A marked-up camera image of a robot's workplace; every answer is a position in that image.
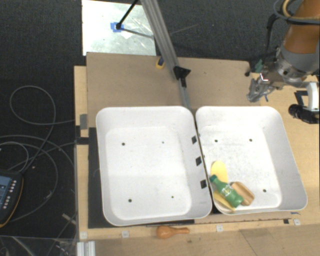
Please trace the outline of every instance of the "blue tape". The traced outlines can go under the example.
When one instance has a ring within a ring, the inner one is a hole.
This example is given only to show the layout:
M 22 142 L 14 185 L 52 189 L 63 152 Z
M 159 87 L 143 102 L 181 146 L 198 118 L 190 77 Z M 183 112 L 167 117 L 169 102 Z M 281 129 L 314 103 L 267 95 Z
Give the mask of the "blue tape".
M 110 28 L 112 29 L 113 32 L 119 33 L 119 32 L 121 32 L 121 30 L 125 29 L 125 26 L 123 24 L 121 24 L 121 29 L 116 29 L 117 24 L 118 24 L 118 22 L 111 22 L 110 23 Z

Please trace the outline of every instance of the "yellow cable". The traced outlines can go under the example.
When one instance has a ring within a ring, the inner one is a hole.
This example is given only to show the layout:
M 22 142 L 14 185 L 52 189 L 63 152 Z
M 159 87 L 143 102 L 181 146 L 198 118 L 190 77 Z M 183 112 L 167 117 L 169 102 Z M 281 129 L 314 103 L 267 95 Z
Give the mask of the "yellow cable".
M 286 16 L 287 18 L 295 18 L 297 20 L 320 20 L 320 14 L 318 16 L 313 16 L 313 17 L 295 17 L 295 16 L 291 16 L 289 14 L 289 12 L 287 11 L 287 6 L 288 3 L 290 2 L 290 0 L 284 0 L 283 4 L 282 4 L 282 12 L 284 14 L 284 16 Z

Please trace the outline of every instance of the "wooden table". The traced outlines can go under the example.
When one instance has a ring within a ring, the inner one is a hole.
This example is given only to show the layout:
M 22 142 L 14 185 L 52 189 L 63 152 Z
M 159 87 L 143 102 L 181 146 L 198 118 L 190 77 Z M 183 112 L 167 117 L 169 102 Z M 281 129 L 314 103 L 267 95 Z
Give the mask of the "wooden table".
M 82 138 L 88 137 L 88 127 L 95 127 L 96 114 L 104 107 L 181 105 L 176 81 L 166 69 L 156 69 L 156 61 L 157 58 L 153 56 L 89 53 L 87 67 L 74 68 L 75 119 Z M 246 100 L 251 79 L 244 76 L 249 68 L 247 62 L 195 58 L 179 58 L 179 61 L 182 67 L 192 70 L 187 78 L 187 86 L 193 112 L 201 106 L 254 105 Z M 288 114 L 288 107 L 296 102 L 295 91 L 295 88 L 285 86 L 282 91 L 270 94 L 269 102 L 263 99 L 261 105 L 275 108 L 282 116 L 308 196 L 306 208 L 294 213 L 210 215 L 188 225 L 190 235 L 166 240 L 165 248 L 169 255 L 177 255 L 174 251 L 182 250 L 182 244 L 189 248 L 183 249 L 187 250 L 186 255 L 200 255 L 197 254 L 200 251 L 206 255 L 211 252 L 213 244 L 219 248 L 227 247 L 216 252 L 231 253 L 241 248 L 242 251 L 237 255 L 258 255 L 249 252 L 257 253 L 265 242 L 274 245 L 274 252 L 278 255 L 285 255 L 280 253 L 288 253 L 290 250 L 284 250 L 285 246 L 281 247 L 279 243 L 287 239 L 287 234 L 298 236 L 298 229 L 306 234 L 312 230 L 310 239 L 319 238 L 319 125 L 306 124 Z M 111 255 L 140 255 L 138 252 L 141 253 L 143 246 L 151 251 L 148 255 L 160 255 L 158 247 L 162 248 L 164 244 L 155 237 L 155 227 L 88 228 L 88 153 L 88 145 L 76 145 L 79 239 L 101 240 L 97 243 L 97 252 L 100 250 L 101 255 L 106 255 L 103 254 L 106 248 Z M 299 227 L 295 226 L 294 219 L 301 222 Z M 217 233 L 217 225 L 222 225 L 223 234 Z M 129 239 L 122 238 L 123 231 L 129 231 Z M 255 238 L 258 237 L 264 237 L 265 242 L 260 240 L 257 243 Z M 213 243 L 212 239 L 218 239 L 218 242 Z M 122 245 L 118 254 L 116 251 L 120 249 L 117 245 Z

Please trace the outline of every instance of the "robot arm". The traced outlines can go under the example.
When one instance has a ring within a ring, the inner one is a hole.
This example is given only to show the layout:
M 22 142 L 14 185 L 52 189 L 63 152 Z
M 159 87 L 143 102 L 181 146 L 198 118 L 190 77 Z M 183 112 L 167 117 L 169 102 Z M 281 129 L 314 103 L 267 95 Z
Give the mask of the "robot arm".
M 283 13 L 289 21 L 291 17 L 288 17 L 286 8 L 288 2 L 289 0 L 285 0 L 282 6 Z M 320 21 L 320 1 L 304 0 L 293 18 L 295 22 L 291 22 L 274 62 L 265 63 L 259 78 L 251 81 L 247 98 L 250 102 L 257 102 L 274 90 L 281 90 L 284 85 L 307 88 L 305 92 L 311 104 L 301 105 L 301 95 L 297 97 L 296 94 L 298 105 L 290 106 L 289 113 L 304 122 L 319 123 L 319 83 L 304 80 L 319 69 L 320 28 L 317 22 Z M 304 23 L 310 22 L 311 19 L 314 21 L 312 24 Z

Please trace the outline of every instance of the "bottle cap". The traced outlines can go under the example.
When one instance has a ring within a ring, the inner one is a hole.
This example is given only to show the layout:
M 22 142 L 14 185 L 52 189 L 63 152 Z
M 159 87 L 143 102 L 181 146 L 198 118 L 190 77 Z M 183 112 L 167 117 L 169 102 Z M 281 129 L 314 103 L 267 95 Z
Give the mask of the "bottle cap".
M 210 178 L 209 178 L 209 180 L 210 180 L 210 182 L 214 182 L 214 180 L 217 178 L 217 175 L 212 175 Z

